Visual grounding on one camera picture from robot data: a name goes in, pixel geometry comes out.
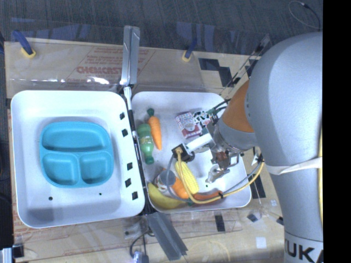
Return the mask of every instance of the white band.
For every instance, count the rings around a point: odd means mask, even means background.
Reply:
[[[275,175],[280,175],[283,173],[291,173],[293,171],[301,170],[301,169],[314,169],[314,168],[321,168],[323,165],[323,157],[318,157],[311,159],[309,161],[305,161],[302,163],[298,163],[296,165],[291,165],[291,166],[271,166],[271,165],[265,165],[267,168],[267,171],[271,174]]]

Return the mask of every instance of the blue divided plate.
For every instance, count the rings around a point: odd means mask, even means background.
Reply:
[[[41,132],[45,178],[58,187],[101,185],[112,175],[114,154],[107,131],[90,122],[55,122]]]

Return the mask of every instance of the yellow cable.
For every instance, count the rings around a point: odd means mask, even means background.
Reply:
[[[322,141],[322,129],[320,130],[320,137],[319,137],[319,153],[318,157],[322,157],[322,150],[323,150],[323,141]],[[319,214],[320,220],[322,222],[323,228],[323,167],[321,166],[318,169],[318,189],[319,189]]]
[[[182,170],[182,157],[181,157],[181,153],[182,151],[181,150],[176,150],[177,152],[177,156],[178,156],[178,163],[179,163],[179,177],[180,177],[180,180],[182,181],[183,185],[184,185],[184,188],[187,192],[187,194],[189,195],[189,198],[191,199],[192,202],[196,203],[196,204],[207,204],[207,203],[211,203],[211,202],[214,202],[214,201],[217,201],[219,199],[221,199],[222,197],[221,196],[218,196],[218,197],[213,197],[211,199],[207,199],[207,200],[204,200],[204,201],[198,201],[196,200],[192,194],[190,193],[190,190],[189,188],[187,187],[186,183],[185,183],[185,180],[184,180],[184,177],[183,177],[183,170]],[[259,169],[257,171],[257,174],[255,175],[255,177],[253,179],[250,180],[250,182],[248,182],[247,184],[243,185],[242,187],[234,190],[234,191],[231,191],[229,193],[226,193],[226,194],[223,194],[223,198],[224,197],[227,197],[229,195],[232,195],[232,194],[235,194],[235,193],[238,193],[239,191],[243,190],[244,188],[246,188],[247,186],[249,186],[250,184],[252,184],[259,176],[259,174],[261,173],[262,169],[263,169],[263,165],[264,163],[262,162],[261,165],[259,166]]]

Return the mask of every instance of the dark floor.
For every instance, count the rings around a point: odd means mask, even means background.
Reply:
[[[292,1],[301,1],[308,8]],[[250,54],[268,33],[274,45],[323,25],[323,0],[0,0],[0,31],[12,40],[14,29],[27,36],[119,44],[124,25],[140,27],[140,45],[185,49],[202,34],[196,50]],[[57,27],[68,28],[64,32]],[[231,42],[223,42],[231,34]],[[7,106],[4,57],[0,55],[0,249],[12,245]]]

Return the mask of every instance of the green bottle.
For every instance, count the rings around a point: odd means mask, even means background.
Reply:
[[[153,164],[154,158],[152,151],[154,150],[154,141],[151,136],[151,127],[149,124],[141,124],[137,129],[139,135],[140,149],[145,154],[145,162]]]

